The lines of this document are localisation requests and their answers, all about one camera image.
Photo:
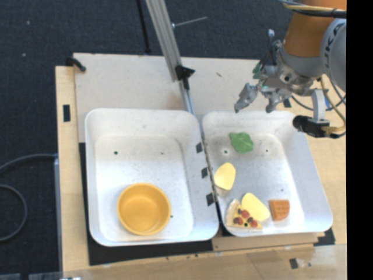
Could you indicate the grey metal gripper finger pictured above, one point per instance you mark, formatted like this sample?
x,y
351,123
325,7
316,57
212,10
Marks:
x,y
246,96
273,102

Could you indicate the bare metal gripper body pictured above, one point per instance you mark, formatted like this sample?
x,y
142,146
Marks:
x,y
287,82

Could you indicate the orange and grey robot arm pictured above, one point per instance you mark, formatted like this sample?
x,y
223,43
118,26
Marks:
x,y
311,31

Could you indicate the green lettuce leaf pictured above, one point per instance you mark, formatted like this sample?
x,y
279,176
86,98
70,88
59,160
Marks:
x,y
241,143

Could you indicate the white plastic tray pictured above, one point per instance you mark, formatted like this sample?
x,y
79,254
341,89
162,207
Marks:
x,y
262,174
140,162

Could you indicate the orange waffle piece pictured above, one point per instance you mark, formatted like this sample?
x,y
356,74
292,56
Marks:
x,y
279,210

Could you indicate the toy pizza slice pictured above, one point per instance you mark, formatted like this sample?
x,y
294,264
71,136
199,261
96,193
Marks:
x,y
240,219

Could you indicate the pale flat board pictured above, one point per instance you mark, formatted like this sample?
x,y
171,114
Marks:
x,y
125,80

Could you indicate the yellow bowl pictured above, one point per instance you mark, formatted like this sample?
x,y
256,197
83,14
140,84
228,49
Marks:
x,y
143,209

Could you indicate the black cylinder on white bracket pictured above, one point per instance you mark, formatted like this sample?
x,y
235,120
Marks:
x,y
311,125

